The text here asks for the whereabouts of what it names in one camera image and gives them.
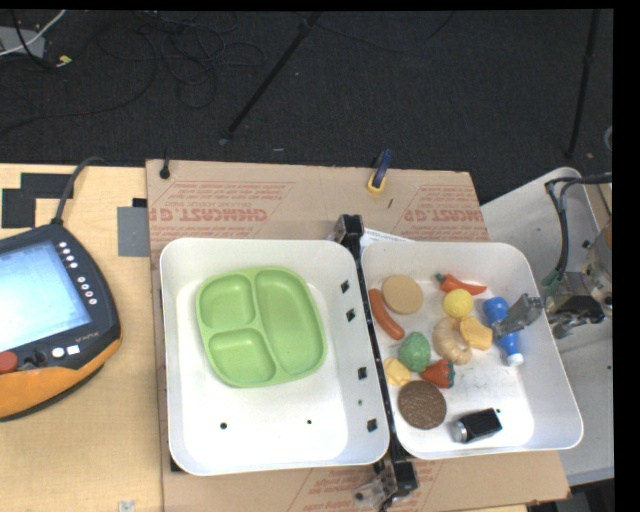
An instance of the green plate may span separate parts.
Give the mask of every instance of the green plate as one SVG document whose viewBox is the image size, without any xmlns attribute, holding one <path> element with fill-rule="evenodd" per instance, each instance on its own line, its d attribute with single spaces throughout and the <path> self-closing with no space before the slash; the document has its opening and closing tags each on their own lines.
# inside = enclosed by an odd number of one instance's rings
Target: green plate
<svg viewBox="0 0 640 512">
<path fill-rule="evenodd" d="M 227 384 L 258 387 L 306 377 L 327 342 L 306 282 L 281 267 L 254 267 L 207 279 L 196 313 L 211 367 Z"/>
</svg>

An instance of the white bottle cap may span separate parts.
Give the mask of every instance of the white bottle cap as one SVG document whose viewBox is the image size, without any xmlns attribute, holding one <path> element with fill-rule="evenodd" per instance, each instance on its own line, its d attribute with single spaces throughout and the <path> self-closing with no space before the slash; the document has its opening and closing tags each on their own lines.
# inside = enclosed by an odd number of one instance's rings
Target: white bottle cap
<svg viewBox="0 0 640 512">
<path fill-rule="evenodd" d="M 509 366 L 520 366 L 522 363 L 524 363 L 524 356 L 520 352 L 516 352 L 507 357 L 507 364 Z"/>
</svg>

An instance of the display screen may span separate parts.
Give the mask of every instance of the display screen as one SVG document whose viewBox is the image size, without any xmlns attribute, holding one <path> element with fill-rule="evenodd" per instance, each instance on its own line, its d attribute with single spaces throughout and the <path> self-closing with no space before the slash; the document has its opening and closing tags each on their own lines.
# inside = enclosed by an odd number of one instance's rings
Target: display screen
<svg viewBox="0 0 640 512">
<path fill-rule="evenodd" d="M 0 254 L 0 352 L 89 322 L 53 243 Z"/>
</svg>

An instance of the red emergency stop button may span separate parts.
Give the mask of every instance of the red emergency stop button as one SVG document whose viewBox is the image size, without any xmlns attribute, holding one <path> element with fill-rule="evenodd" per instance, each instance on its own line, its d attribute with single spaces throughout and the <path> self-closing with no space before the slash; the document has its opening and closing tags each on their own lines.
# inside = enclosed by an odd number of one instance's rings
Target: red emergency stop button
<svg viewBox="0 0 640 512">
<path fill-rule="evenodd" d="M 15 352 L 0 352 L 0 375 L 15 372 L 18 369 L 18 356 Z"/>
</svg>

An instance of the brown toy cookie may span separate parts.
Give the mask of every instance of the brown toy cookie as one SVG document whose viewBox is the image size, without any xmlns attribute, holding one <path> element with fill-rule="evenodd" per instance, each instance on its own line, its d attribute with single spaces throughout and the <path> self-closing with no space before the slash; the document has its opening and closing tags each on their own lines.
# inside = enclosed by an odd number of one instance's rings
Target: brown toy cookie
<svg viewBox="0 0 640 512">
<path fill-rule="evenodd" d="M 398 409 L 409 425 L 429 430 L 444 421 L 447 403 L 434 384 L 413 380 L 400 389 Z"/>
<path fill-rule="evenodd" d="M 424 297 L 420 285 L 411 277 L 396 274 L 382 283 L 382 299 L 391 311 L 409 315 L 420 309 Z"/>
</svg>

